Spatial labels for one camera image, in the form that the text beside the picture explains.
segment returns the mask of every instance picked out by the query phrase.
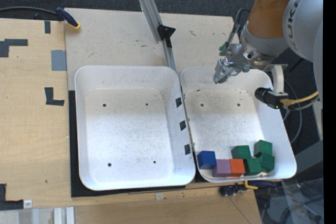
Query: black tape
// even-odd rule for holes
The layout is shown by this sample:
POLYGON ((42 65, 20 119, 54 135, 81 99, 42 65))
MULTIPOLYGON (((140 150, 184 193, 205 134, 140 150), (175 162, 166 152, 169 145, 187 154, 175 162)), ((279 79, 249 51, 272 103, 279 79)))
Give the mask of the black tape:
POLYGON ((6 200, 6 184, 0 184, 0 202, 6 200))
POLYGON ((23 200, 6 201, 6 184, 0 184, 0 211, 23 209, 23 200))
POLYGON ((46 92, 46 104, 50 105, 64 105, 64 100, 54 100, 54 89, 53 87, 45 87, 46 92))
POLYGON ((0 57, 9 56, 9 45, 5 44, 4 41, 0 41, 0 57))
POLYGON ((175 101, 176 101, 176 107, 178 108, 182 104, 181 97, 177 98, 175 101))
POLYGON ((186 127, 187 127, 187 125, 185 124, 185 121, 181 121, 180 122, 180 129, 181 129, 181 131, 183 131, 186 127))
POLYGON ((48 21, 48 20, 44 21, 44 33, 46 33, 46 34, 51 33, 50 21, 48 21))
POLYGON ((190 145, 189 144, 185 145, 184 146, 184 153, 185 153, 185 155, 190 154, 190 152, 191 152, 190 145))
POLYGON ((5 39, 8 46, 28 46, 28 39, 5 39))

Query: wooden table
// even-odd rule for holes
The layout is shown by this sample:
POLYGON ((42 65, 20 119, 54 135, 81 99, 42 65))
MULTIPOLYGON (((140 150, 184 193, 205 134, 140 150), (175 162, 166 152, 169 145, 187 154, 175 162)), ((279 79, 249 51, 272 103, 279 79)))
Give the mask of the wooden table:
MULTIPOLYGON (((85 49, 85 39, 91 38, 98 43, 96 36, 88 34, 89 27, 86 23, 96 20, 94 25, 99 27, 97 20, 103 20, 106 21, 107 28, 109 24, 112 28, 118 22, 109 22, 111 17, 123 17, 125 13, 131 13, 143 20, 144 24, 140 28, 145 29, 145 32, 141 32, 142 37, 137 39, 136 44, 124 46, 134 47, 135 52, 156 49, 161 51, 159 54, 163 52, 163 48, 152 44, 154 38, 150 36, 150 29, 141 13, 81 9, 67 11, 81 23, 81 32, 69 28, 64 22, 51 21, 51 31, 48 34, 42 20, 0 19, 0 41, 28 40, 28 46, 9 46, 8 57, 0 57, 0 183, 7 184, 6 200, 31 200, 34 208, 74 206, 79 223, 90 223, 89 220, 99 216, 110 218, 112 213, 115 219, 122 219, 125 214, 129 218, 132 216, 130 208, 133 215, 148 214, 151 221, 144 223, 155 223, 158 216, 171 223, 178 222, 175 221, 177 219, 190 223, 196 219, 200 220, 198 223, 207 222, 208 217, 198 208, 211 213, 211 217, 215 219, 221 219, 221 223, 226 223, 225 217, 227 223, 261 223, 252 190, 235 197, 223 197, 219 194, 219 185, 213 183, 192 182, 185 189, 161 192, 71 197, 68 91, 74 86, 71 81, 74 71, 86 64, 83 59, 89 64, 99 60, 90 49, 85 49), (82 53, 77 50, 80 44, 82 53), (52 70, 51 52, 55 50, 66 51, 67 71, 52 70), (46 87, 52 87, 54 99, 64 100, 64 104, 47 105, 46 87), (173 217, 172 211, 178 213, 173 217)), ((230 17, 173 14, 161 16, 166 25, 177 29, 171 40, 178 73, 190 67, 191 61, 198 63, 197 66, 215 67, 217 53, 208 52, 218 50, 226 40, 225 36, 233 25, 230 17), (186 25, 186 22, 190 22, 193 28, 186 25), (211 31, 205 31, 206 27, 210 27, 211 31), (190 40, 195 50, 179 46, 190 43, 190 40)), ((127 30, 130 35, 136 35, 131 30, 127 30)), ((111 36, 125 42, 120 35, 114 34, 113 31, 106 33, 99 42, 109 40, 111 36)), ((117 57, 112 64, 123 63, 121 59, 117 57)), ((101 64, 106 64, 105 61, 110 59, 103 57, 100 60, 101 64)), ((155 61, 153 65, 165 65, 164 58, 155 61)), ((139 58, 135 64, 148 63, 151 65, 148 59, 139 58)))

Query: cable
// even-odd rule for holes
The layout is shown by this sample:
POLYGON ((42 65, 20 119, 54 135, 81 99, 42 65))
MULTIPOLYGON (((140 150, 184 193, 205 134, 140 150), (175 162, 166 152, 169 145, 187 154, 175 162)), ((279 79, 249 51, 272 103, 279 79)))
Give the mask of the cable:
POLYGON ((306 104, 304 106, 298 106, 296 108, 293 108, 293 107, 289 106, 288 110, 289 111, 298 111, 298 110, 306 109, 306 108, 312 106, 317 100, 319 100, 319 96, 318 95, 314 99, 312 99, 308 104, 306 104))
MULTIPOLYGON (((287 80, 284 80, 285 84, 288 86, 288 88, 291 90, 291 92, 293 93, 294 97, 297 99, 298 96, 295 93, 295 90, 293 89, 293 87, 288 83, 287 80)), ((295 140, 299 137, 299 134, 301 132, 302 129, 302 111, 299 110, 299 127, 298 130, 296 131, 296 134, 294 135, 294 137, 290 140, 290 144, 292 145, 295 140)))
POLYGON ((26 6, 13 6, 13 7, 7 7, 7 8, 0 8, 0 12, 4 12, 6 10, 13 10, 13 9, 31 9, 31 10, 37 10, 39 12, 46 12, 53 15, 56 15, 56 12, 53 12, 52 10, 44 9, 44 8, 35 8, 35 7, 26 7, 26 6))
POLYGON ((219 50, 220 50, 219 55, 220 56, 224 56, 225 55, 225 53, 226 53, 229 45, 231 44, 231 42, 232 42, 235 34, 238 32, 238 29, 239 29, 239 19, 240 19, 240 15, 241 15, 241 13, 243 11, 250 12, 248 9, 245 9, 245 8, 241 8, 241 9, 238 10, 229 37, 224 42, 224 44, 219 47, 219 50))
POLYGON ((288 118, 288 116, 289 116, 289 113, 290 113, 290 110, 289 109, 286 109, 286 114, 285 114, 285 116, 283 117, 283 121, 285 121, 287 118, 288 118))
POLYGON ((307 97, 304 97, 304 98, 300 98, 300 99, 280 99, 280 102, 283 103, 284 106, 290 106, 290 105, 294 105, 294 104, 297 104, 297 103, 302 103, 302 102, 308 101, 308 100, 316 97, 318 94, 319 94, 319 92, 316 91, 315 93, 313 93, 313 94, 311 94, 307 97))

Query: black cable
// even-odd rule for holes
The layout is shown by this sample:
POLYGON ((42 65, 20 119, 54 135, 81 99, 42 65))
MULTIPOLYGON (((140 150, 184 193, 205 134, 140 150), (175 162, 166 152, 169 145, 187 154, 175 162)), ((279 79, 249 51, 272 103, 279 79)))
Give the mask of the black cable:
POLYGON ((303 62, 303 58, 300 58, 288 71, 289 71, 289 73, 291 73, 294 69, 296 69, 297 68, 297 66, 299 65, 299 64, 301 64, 302 62, 303 62))
POLYGON ((45 12, 50 13, 58 17, 56 12, 53 12, 52 10, 44 9, 44 8, 35 8, 35 7, 26 7, 26 6, 13 6, 13 7, 6 7, 6 8, 0 8, 0 12, 4 12, 6 10, 15 10, 15 9, 30 9, 30 10, 37 10, 39 12, 45 12))
MULTIPOLYGON (((270 72, 267 72, 267 74, 273 80, 272 74, 270 72)), ((288 83, 288 81, 286 79, 284 79, 284 82, 288 86, 288 88, 291 90, 291 92, 293 93, 294 98, 297 99, 298 96, 295 93, 295 90, 293 89, 293 87, 288 83)), ((285 121, 288 118, 288 115, 289 115, 290 111, 294 111, 294 110, 288 110, 287 109, 285 116, 282 118, 283 121, 285 121)), ((299 134, 300 134, 301 129, 302 129, 302 111, 298 110, 298 109, 296 111, 299 111, 299 127, 298 127, 298 130, 296 131, 296 134, 294 135, 294 137, 290 140, 290 144, 294 143, 294 141, 299 137, 299 134)))
POLYGON ((232 32, 236 33, 237 32, 237 27, 238 27, 238 22, 240 20, 240 16, 241 16, 241 13, 243 11, 246 11, 246 12, 250 12, 250 10, 246 9, 246 8, 241 8, 238 10, 237 14, 236 14, 236 18, 235 18, 235 21, 234 21, 234 24, 233 24, 233 28, 232 28, 232 32))

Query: toy block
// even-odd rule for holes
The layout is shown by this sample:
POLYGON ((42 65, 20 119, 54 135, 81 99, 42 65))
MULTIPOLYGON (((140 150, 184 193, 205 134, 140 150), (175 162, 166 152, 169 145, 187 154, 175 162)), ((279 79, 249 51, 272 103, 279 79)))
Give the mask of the toy block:
POLYGON ((248 145, 243 145, 243 146, 235 146, 231 150, 232 158, 233 159, 250 159, 252 158, 251 156, 251 151, 248 145))
POLYGON ((254 156, 259 157, 261 153, 272 155, 272 143, 264 140, 259 140, 254 144, 254 156))
POLYGON ((230 160, 217 159, 217 165, 212 169, 214 177, 227 177, 231 174, 230 160))
POLYGON ((198 167, 200 169, 212 169, 216 166, 216 155, 214 151, 201 151, 197 155, 198 167))
POLYGON ((258 158, 244 159, 244 166, 246 171, 244 176, 255 176, 263 171, 258 158))
POLYGON ((275 158, 267 153, 261 153, 258 157, 261 163, 262 171, 269 173, 274 170, 275 158))
POLYGON ((240 177, 245 173, 243 159, 230 159, 231 175, 230 177, 240 177))

